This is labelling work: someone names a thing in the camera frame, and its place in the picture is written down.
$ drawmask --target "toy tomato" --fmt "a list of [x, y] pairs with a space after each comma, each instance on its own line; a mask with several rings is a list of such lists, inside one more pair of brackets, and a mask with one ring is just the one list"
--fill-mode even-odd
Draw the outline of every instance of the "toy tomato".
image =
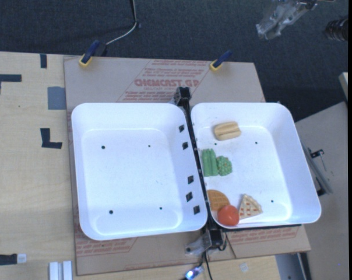
[[217, 212], [217, 220], [226, 226], [235, 226], [240, 221], [238, 209], [232, 205], [226, 205]]

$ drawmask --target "cardboard sheet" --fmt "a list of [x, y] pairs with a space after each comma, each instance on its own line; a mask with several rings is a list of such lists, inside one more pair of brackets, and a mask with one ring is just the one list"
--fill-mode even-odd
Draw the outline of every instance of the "cardboard sheet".
[[[64, 61], [71, 164], [72, 201], [78, 275], [198, 263], [185, 255], [185, 245], [200, 232], [165, 234], [122, 240], [94, 241], [79, 227], [71, 112], [81, 103], [169, 102], [179, 86], [191, 89], [191, 106], [201, 102], [264, 102], [252, 63], [225, 62], [218, 71], [208, 61], [97, 58], [82, 68], [79, 57]], [[310, 249], [303, 226], [244, 230], [228, 234], [224, 251], [211, 261], [292, 253]]]

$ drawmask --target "white tray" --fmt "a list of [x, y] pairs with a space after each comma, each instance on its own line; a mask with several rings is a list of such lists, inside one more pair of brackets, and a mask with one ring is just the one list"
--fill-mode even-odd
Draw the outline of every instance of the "white tray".
[[207, 210], [182, 110], [87, 103], [72, 113], [80, 225], [94, 240], [198, 230]]
[[[192, 109], [196, 144], [228, 157], [233, 172], [205, 177], [207, 190], [224, 193], [239, 207], [243, 194], [256, 199], [263, 213], [231, 229], [312, 223], [321, 215], [316, 193], [290, 112], [277, 103], [202, 103]], [[226, 141], [213, 127], [236, 121], [242, 134]], [[216, 222], [216, 212], [212, 212]]]
[[[263, 213], [244, 229], [312, 223], [321, 206], [290, 112], [276, 103], [202, 103], [191, 118], [199, 152], [233, 164], [205, 188], [239, 206], [253, 196]], [[236, 121], [238, 138], [217, 141], [216, 124]], [[167, 103], [86, 103], [72, 113], [80, 225], [94, 240], [202, 228], [207, 209], [183, 111]]]

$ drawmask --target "wooden table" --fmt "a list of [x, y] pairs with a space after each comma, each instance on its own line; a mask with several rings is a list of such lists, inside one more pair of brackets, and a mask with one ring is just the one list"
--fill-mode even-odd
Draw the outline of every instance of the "wooden table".
[[[0, 52], [0, 254], [27, 262], [0, 266], [0, 279], [48, 279], [48, 263], [75, 260], [66, 110], [49, 110], [47, 88], [64, 87], [63, 55]], [[42, 148], [40, 128], [61, 149]], [[193, 265], [115, 272], [74, 279], [182, 279]], [[210, 263], [213, 279], [280, 279], [275, 256]], [[202, 279], [209, 279], [205, 272]]]

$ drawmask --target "blue clamp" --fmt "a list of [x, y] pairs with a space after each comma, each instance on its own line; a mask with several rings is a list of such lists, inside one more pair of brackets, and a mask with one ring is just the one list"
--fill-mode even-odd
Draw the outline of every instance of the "blue clamp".
[[95, 40], [81, 57], [79, 64], [82, 67], [87, 67], [92, 61], [92, 56], [105, 56], [106, 52], [106, 45], [99, 40]]
[[223, 62], [225, 60], [227, 60], [231, 55], [232, 55], [232, 52], [230, 50], [226, 51], [218, 59], [216, 59], [210, 63], [210, 69], [214, 72], [217, 71], [221, 67]]

